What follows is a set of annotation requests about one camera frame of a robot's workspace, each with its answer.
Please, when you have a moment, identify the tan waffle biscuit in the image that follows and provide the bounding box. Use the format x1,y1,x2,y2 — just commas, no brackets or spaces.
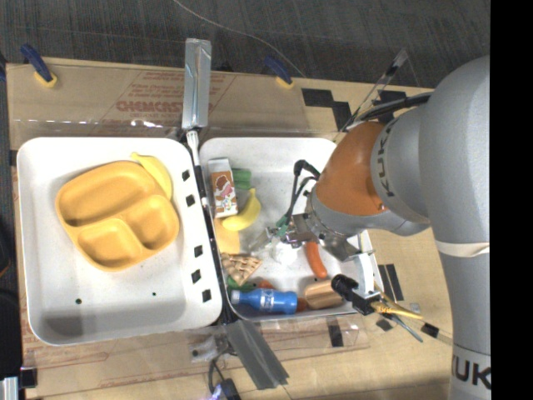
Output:
219,252,264,288

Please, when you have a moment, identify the brown cardboard board red print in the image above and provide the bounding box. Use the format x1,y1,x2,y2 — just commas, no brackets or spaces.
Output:
5,56,454,400

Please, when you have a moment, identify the orange sausage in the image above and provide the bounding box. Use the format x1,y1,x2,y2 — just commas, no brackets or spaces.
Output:
303,240,329,280

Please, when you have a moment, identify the yellow divided plate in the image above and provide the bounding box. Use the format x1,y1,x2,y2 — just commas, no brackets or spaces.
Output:
54,159,182,273

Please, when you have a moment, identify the brown bread loaf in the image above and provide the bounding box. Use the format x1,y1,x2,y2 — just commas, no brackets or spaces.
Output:
302,279,345,311

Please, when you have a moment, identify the blue bottle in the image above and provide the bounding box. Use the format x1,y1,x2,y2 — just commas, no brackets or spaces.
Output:
229,287,299,317

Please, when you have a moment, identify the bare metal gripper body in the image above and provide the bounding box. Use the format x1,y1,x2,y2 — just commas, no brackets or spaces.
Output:
286,212,362,263

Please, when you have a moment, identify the white carton with picture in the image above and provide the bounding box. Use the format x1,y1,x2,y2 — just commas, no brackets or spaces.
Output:
206,157,240,220

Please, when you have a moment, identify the white plastic tray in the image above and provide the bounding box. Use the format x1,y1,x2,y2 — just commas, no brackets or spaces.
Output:
16,136,224,347
198,136,383,323

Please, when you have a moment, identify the clear crumpled plastic piece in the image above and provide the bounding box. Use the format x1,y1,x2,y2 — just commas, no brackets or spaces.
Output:
269,239,299,267

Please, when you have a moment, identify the yellow banana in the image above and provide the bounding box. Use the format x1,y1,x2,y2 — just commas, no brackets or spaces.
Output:
129,151,174,202
220,187,262,233

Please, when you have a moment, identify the green toy vegetable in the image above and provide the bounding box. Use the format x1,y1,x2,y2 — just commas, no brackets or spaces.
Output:
231,167,253,192

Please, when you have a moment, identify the yellow toy slice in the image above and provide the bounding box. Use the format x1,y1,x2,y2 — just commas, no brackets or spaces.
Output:
213,217,242,256

